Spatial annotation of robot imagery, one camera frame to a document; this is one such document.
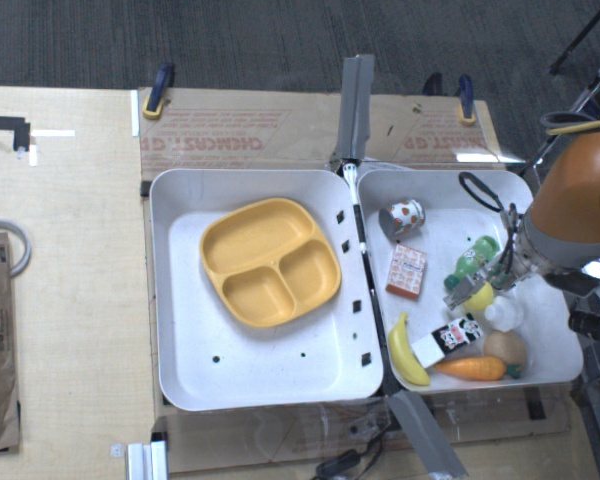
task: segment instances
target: carrot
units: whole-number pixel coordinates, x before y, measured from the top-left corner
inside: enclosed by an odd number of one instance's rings
[[[436,363],[434,368],[448,375],[469,380],[499,380],[507,371],[507,365],[499,357],[463,357]]]

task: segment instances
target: wooden table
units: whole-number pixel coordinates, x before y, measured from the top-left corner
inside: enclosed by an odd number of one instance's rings
[[[148,442],[155,421],[140,144],[131,91],[0,87],[0,115],[34,130],[38,165],[0,131],[0,218],[30,235],[13,281],[21,445],[0,478],[122,479],[117,444]],[[19,253],[13,240],[14,255]],[[461,444],[472,478],[596,478],[579,412],[555,435]],[[308,478],[315,464],[190,473],[187,478]],[[412,451],[389,453],[369,478],[428,478]]]

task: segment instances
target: white bottle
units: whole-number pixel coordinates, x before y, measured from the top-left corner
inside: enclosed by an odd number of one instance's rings
[[[507,332],[522,323],[524,310],[515,300],[498,295],[484,310],[484,317],[494,329]]]

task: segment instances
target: dark gray carpet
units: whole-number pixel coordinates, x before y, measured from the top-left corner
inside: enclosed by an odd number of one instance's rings
[[[376,56],[374,93],[419,94],[462,73],[501,143],[528,158],[539,117],[567,110],[600,67],[600,21],[547,67],[600,0],[0,0],[0,85],[128,89],[160,62],[176,87],[339,92],[342,59]]]

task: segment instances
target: banana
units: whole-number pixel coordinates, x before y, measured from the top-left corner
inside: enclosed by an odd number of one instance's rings
[[[431,380],[429,374],[411,352],[407,338],[407,313],[404,311],[398,317],[398,323],[389,331],[387,343],[391,363],[402,377],[412,384],[428,386]]]

